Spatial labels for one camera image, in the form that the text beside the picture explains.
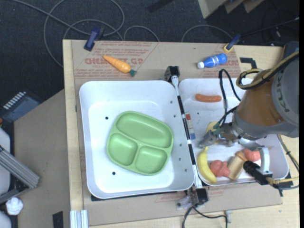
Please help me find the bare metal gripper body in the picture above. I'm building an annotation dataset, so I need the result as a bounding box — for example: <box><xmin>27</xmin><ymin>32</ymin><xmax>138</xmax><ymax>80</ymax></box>
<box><xmin>213</xmin><ymin>122</ymin><xmax>259</xmax><ymax>151</ymax></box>

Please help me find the yellow rounded toy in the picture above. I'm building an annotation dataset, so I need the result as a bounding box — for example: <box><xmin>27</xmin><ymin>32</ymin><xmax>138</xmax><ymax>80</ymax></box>
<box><xmin>205</xmin><ymin>121</ymin><xmax>219</xmax><ymax>135</ymax></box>

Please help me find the white carton, red blue print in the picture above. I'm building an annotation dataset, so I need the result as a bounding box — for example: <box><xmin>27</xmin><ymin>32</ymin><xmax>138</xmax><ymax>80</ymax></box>
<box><xmin>185</xmin><ymin>112</ymin><xmax>197</xmax><ymax>141</ymax></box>

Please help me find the yellow banana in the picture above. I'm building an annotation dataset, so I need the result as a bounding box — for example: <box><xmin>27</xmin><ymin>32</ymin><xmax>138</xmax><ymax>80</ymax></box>
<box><xmin>197</xmin><ymin>146</ymin><xmax>218</xmax><ymax>183</ymax></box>

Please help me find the pink lumpy toy food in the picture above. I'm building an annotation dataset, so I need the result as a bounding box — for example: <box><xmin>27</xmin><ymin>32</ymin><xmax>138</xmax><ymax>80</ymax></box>
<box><xmin>244</xmin><ymin>148</ymin><xmax>261</xmax><ymax>162</ymax></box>
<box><xmin>209</xmin><ymin>160</ymin><xmax>231</xmax><ymax>178</ymax></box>

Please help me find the thin black and white rod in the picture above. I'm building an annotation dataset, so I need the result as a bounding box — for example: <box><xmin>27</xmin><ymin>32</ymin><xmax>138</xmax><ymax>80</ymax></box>
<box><xmin>171</xmin><ymin>76</ymin><xmax>203</xmax><ymax>189</ymax></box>

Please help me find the orange sausage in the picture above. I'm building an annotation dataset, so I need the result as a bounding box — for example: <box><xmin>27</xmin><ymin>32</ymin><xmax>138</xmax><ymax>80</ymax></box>
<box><xmin>195</xmin><ymin>94</ymin><xmax>222</xmax><ymax>103</ymax></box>

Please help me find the white plastic tray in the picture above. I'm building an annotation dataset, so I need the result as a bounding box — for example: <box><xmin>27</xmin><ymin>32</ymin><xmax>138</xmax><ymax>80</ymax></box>
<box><xmin>177</xmin><ymin>78</ymin><xmax>290</xmax><ymax>187</ymax></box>
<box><xmin>79</xmin><ymin>80</ymin><xmax>196</xmax><ymax>200</ymax></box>

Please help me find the green divided plate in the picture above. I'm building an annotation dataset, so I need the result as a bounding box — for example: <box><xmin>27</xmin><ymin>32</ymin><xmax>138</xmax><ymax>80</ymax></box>
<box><xmin>105</xmin><ymin>110</ymin><xmax>174</xmax><ymax>176</ymax></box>

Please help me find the blue bottle with white cap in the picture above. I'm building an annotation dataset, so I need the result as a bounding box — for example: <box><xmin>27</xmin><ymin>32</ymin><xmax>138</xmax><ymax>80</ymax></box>
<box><xmin>197</xmin><ymin>53</ymin><xmax>228</xmax><ymax>69</ymax></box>

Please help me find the brown cardboard board, red print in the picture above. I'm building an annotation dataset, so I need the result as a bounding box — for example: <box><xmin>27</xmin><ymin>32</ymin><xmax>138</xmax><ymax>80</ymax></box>
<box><xmin>71</xmin><ymin>40</ymin><xmax>284</xmax><ymax>227</ymax></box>

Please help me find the orange carrot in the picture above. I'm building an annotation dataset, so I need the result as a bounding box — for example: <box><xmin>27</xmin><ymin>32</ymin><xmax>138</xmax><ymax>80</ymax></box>
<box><xmin>103</xmin><ymin>55</ymin><xmax>137</xmax><ymax>77</ymax></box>

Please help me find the black cylinder on white bracket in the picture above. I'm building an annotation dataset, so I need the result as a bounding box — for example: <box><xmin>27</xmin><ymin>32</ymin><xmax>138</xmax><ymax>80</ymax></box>
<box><xmin>242</xmin><ymin>146</ymin><xmax>274</xmax><ymax>186</ymax></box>

